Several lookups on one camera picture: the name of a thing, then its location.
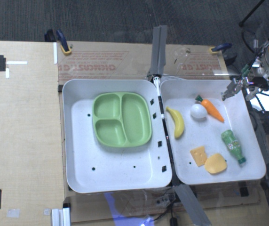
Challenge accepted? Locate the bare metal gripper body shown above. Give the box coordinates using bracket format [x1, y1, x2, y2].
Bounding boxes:
[247, 63, 269, 90]

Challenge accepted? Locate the orange carrot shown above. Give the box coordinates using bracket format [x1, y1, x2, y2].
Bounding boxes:
[195, 94, 225, 123]

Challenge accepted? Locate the white egg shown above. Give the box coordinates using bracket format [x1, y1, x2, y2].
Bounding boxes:
[190, 103, 208, 120]

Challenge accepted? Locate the white plastic tray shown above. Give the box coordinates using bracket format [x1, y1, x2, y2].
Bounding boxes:
[159, 79, 267, 186]
[62, 79, 173, 194]

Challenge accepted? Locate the green plastic bottle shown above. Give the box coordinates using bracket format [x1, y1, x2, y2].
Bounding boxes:
[221, 129, 247, 165]

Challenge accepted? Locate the yellow banana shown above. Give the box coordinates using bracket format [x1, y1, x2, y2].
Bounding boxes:
[165, 106, 185, 139]

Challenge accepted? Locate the thin black and white rod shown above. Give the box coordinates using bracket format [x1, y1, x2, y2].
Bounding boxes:
[153, 77, 180, 186]

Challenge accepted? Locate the yellow cheese wedge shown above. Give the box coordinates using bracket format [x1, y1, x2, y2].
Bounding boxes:
[190, 145, 208, 168]

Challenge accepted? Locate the yellow rounded piece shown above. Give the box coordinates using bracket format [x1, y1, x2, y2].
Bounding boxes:
[204, 153, 228, 175]

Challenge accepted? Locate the green divided plate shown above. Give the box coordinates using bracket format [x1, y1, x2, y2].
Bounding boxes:
[92, 91, 153, 148]

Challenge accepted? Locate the brown cardboard board red print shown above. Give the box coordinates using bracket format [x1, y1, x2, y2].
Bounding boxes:
[57, 40, 261, 223]

